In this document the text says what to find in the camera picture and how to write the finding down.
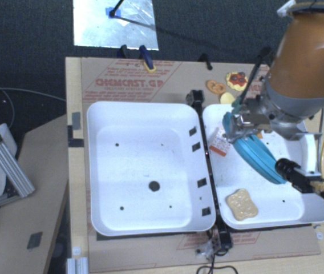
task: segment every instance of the black dot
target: black dot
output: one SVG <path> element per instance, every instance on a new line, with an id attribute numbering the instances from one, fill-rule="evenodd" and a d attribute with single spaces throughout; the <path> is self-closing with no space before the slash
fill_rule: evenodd
<path id="1" fill-rule="evenodd" d="M 160 184 L 156 182 L 155 180 L 149 183 L 149 188 L 153 191 L 156 192 L 160 189 Z"/>

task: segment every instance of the sink basin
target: sink basin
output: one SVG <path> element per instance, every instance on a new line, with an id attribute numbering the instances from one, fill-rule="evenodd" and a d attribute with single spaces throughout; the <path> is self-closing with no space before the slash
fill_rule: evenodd
<path id="1" fill-rule="evenodd" d="M 87 111 L 91 220 L 106 236 L 196 232 L 216 214 L 199 118 L 185 104 Z"/>

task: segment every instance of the dark floor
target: dark floor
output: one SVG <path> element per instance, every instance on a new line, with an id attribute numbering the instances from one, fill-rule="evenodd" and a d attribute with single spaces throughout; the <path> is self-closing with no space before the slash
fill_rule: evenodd
<path id="1" fill-rule="evenodd" d="M 276 10 L 286 1 L 153 0 L 160 50 L 151 52 L 152 57 L 196 61 L 208 53 L 213 62 L 253 62 L 263 46 L 277 48 L 289 19 L 278 18 Z M 116 57 L 115 49 L 73 45 L 72 11 L 72 0 L 0 0 L 2 87 L 65 98 L 65 57 Z M 11 132 L 17 142 L 25 132 L 66 112 L 65 103 L 57 100 L 9 94 L 16 110 Z M 9 101 L 0 93 L 0 123 L 10 120 Z M 64 231 L 62 227 L 61 244 Z M 52 267 L 58 273 L 57 265 Z"/>

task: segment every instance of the wooden surface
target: wooden surface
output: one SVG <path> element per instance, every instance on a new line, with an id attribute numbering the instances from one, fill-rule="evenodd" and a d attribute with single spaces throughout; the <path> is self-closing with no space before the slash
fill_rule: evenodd
<path id="1" fill-rule="evenodd" d="M 66 116 L 27 133 L 18 163 L 35 192 L 0 208 L 0 273 L 47 273 L 68 191 Z"/>
<path id="2" fill-rule="evenodd" d="M 67 113 L 68 124 L 71 124 L 71 114 L 73 112 L 82 113 L 82 105 L 80 103 L 80 69 L 81 60 L 79 58 L 66 59 L 66 75 L 67 75 Z M 314 120 L 308 121 L 309 131 L 318 131 L 319 115 Z M 80 138 L 83 131 L 76 131 Z M 84 180 L 84 164 L 77 163 L 77 160 L 83 159 L 81 148 L 69 149 L 70 158 L 70 205 L 71 205 L 71 242 L 72 247 L 80 247 L 80 255 L 73 254 L 74 258 L 80 256 L 88 256 L 87 241 L 87 224 L 86 224 L 86 197 L 85 197 L 85 180 Z M 291 258 L 277 258 L 269 260 L 242 261 L 228 263 L 235 266 L 239 273 L 324 273 L 324 223 L 315 229 L 317 232 L 323 233 L 323 240 L 319 241 L 321 247 L 321 255 L 319 256 L 302 256 Z M 137 273 L 194 273 L 197 269 L 196 265 L 155 268 L 144 270 L 124 271 L 125 274 Z M 232 270 L 225 270 L 224 273 L 233 273 Z"/>

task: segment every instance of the silver metal sheet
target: silver metal sheet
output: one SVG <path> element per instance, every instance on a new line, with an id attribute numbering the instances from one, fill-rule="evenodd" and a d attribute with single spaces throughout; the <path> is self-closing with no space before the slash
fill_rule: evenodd
<path id="1" fill-rule="evenodd" d="M 158 50 L 152 0 L 125 0 L 110 18 L 107 10 L 118 1 L 74 0 L 75 45 Z"/>

